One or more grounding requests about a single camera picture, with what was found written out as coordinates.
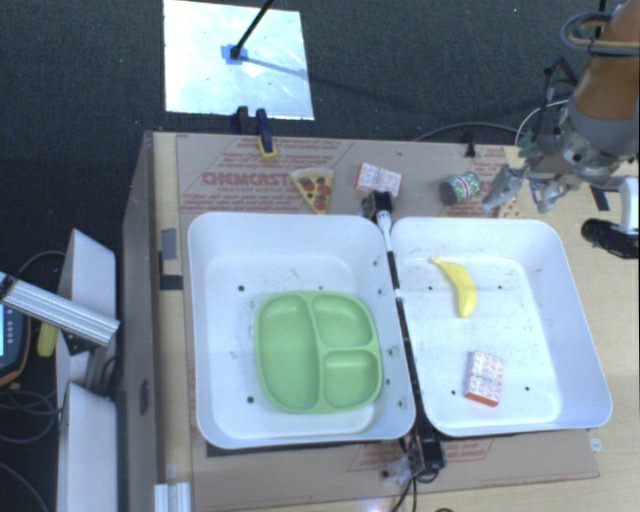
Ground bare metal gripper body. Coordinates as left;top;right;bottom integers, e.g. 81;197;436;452
521;131;621;187

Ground green and white can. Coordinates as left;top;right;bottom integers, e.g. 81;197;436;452
439;170;483;206

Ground yellow banana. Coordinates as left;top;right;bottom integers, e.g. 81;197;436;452
432;255;478;320

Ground white plastic tray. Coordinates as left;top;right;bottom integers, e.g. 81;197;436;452
187;210;418;450
389;215;614;439

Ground thin black and white rod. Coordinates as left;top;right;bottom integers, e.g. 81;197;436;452
376;208;434;444

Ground yellow pizza slice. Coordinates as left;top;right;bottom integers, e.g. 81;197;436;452
289;167;336;216

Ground brown cardboard board red print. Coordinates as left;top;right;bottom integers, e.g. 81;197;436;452
174;132;601;497

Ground green divided plate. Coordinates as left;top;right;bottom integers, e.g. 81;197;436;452
253;290;385;415

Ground black cylinder on white bracket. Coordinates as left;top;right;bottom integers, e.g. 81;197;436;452
580;174;640;259

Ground black block with thin wires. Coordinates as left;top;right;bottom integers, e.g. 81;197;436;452
408;428;447;475
361;190;397;222

